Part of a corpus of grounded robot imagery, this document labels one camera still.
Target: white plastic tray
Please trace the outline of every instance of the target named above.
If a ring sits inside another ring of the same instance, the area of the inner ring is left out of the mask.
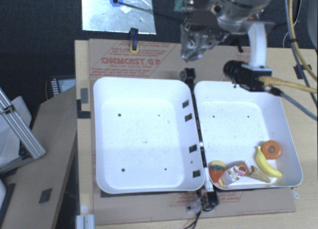
[[[104,77],[93,89],[96,174],[112,194],[191,191],[204,169],[191,92],[177,80]],[[270,164],[283,176],[263,183],[250,177],[224,190],[293,187],[303,173],[281,100],[265,92],[202,81],[195,96],[207,162],[256,165],[256,146],[275,140],[282,155]]]
[[[269,163],[280,170],[281,178],[263,183],[250,177],[223,188],[225,190],[293,187],[302,182],[303,173],[279,97],[265,92],[248,92],[230,82],[202,81],[195,86],[207,162],[221,160],[229,167],[240,161],[255,162],[256,146],[275,140],[282,154]]]
[[[107,193],[187,191],[204,182],[191,93],[177,80],[94,85],[96,176]]]

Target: white bracket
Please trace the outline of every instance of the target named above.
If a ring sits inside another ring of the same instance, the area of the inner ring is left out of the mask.
[[[213,184],[211,182],[211,179],[210,179],[210,173],[209,173],[209,168],[208,167],[205,167],[204,168],[204,186],[205,186],[205,189],[207,192],[214,192],[214,189],[213,189]]]
[[[76,229],[95,229],[95,216],[76,216]]]
[[[253,68],[265,67],[266,63],[266,31],[263,22],[252,22],[247,29],[250,44],[249,65]]]

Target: toy food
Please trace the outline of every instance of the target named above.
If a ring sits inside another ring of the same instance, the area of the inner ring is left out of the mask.
[[[264,173],[262,173],[254,165],[252,165],[252,170],[253,170],[253,172],[250,175],[248,175],[249,177],[251,177],[253,179],[258,179],[260,181],[264,181],[266,183],[270,183],[270,178],[268,178]]]
[[[221,176],[225,185],[229,185],[244,176],[252,173],[252,169],[247,161],[238,163],[237,165],[227,169]]]
[[[282,148],[280,147],[278,142],[273,140],[264,142],[261,150],[267,159],[276,159],[282,153]]]
[[[272,167],[266,160],[263,152],[261,151],[261,147],[257,146],[257,154],[256,154],[256,163],[258,167],[268,176],[270,177],[281,177],[282,173]]]
[[[228,168],[227,165],[223,163],[222,161],[214,160],[208,164],[208,167],[209,167],[209,174],[210,174],[211,180],[214,183],[219,183],[222,187],[225,187],[225,184],[220,177],[224,173],[224,171]]]

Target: wooden table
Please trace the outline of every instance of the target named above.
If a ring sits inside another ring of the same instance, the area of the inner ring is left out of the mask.
[[[55,229],[76,149],[75,95],[71,88],[41,104],[32,132],[46,153],[3,179],[15,184],[3,229]]]
[[[90,87],[89,84],[89,43],[88,41],[76,41],[76,77],[77,99],[80,99],[82,87]],[[314,50],[302,50],[317,74],[317,54]],[[274,71],[273,76],[303,84],[298,80],[293,66],[295,60],[290,49],[267,49],[267,66]],[[313,87],[317,86],[308,77]],[[303,106],[317,114],[310,95],[306,92],[282,87],[283,91],[300,102]],[[299,194],[295,200],[296,212],[284,214],[268,214],[253,216],[238,216],[225,218],[200,219],[196,229],[220,228],[220,229],[282,229],[282,228],[318,228],[318,158],[317,158],[317,122],[310,119],[291,103],[283,100],[285,114],[290,131],[293,136],[296,151],[303,169],[304,179],[302,184],[293,192]],[[89,111],[89,102],[81,105],[82,111]],[[93,214],[92,195],[92,161],[90,146],[90,122],[84,119],[78,120],[78,149],[79,149],[79,189],[81,214]],[[134,223],[121,225],[96,226],[97,229],[181,229],[190,224],[190,220],[176,220],[151,223]]]

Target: snack wrapper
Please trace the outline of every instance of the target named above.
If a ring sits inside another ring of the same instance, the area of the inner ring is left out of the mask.
[[[252,169],[248,163],[248,161],[243,161],[238,163],[237,165],[227,169],[221,176],[225,185],[229,185],[244,176],[250,175],[252,173]]]

